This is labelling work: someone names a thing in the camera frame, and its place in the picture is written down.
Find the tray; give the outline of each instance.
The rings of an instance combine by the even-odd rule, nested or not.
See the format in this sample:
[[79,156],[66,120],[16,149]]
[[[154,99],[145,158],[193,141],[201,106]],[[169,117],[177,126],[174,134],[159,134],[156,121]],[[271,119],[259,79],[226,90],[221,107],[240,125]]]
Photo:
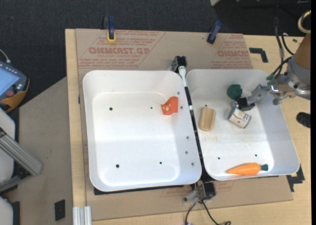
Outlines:
[[[100,191],[189,185],[201,164],[185,89],[171,71],[90,71],[83,78],[89,174]],[[178,97],[178,113],[161,105]]]
[[[258,84],[267,83],[267,76],[260,70],[192,70],[187,74],[196,121],[203,107],[216,111],[213,129],[197,130],[205,169],[212,178],[224,181],[287,175],[299,169],[299,159],[281,107],[273,105],[271,94],[245,112],[251,115],[245,128],[227,120],[233,102],[227,95],[228,87],[240,84],[242,97],[247,97]],[[269,170],[254,176],[226,173],[232,167],[249,162],[268,164]]]

